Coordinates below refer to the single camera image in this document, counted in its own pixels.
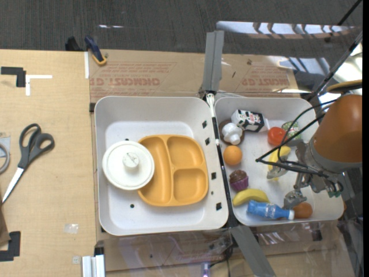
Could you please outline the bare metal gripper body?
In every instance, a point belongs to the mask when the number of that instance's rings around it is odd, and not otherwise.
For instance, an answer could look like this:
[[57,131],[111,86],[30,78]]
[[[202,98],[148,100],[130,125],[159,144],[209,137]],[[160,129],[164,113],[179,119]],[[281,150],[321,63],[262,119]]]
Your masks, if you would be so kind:
[[297,146],[296,156],[298,162],[307,166],[309,173],[298,173],[295,190],[310,187],[315,193],[327,191],[329,197],[339,197],[343,191],[338,177],[345,171],[339,162],[321,156],[314,148],[312,141],[300,143]]

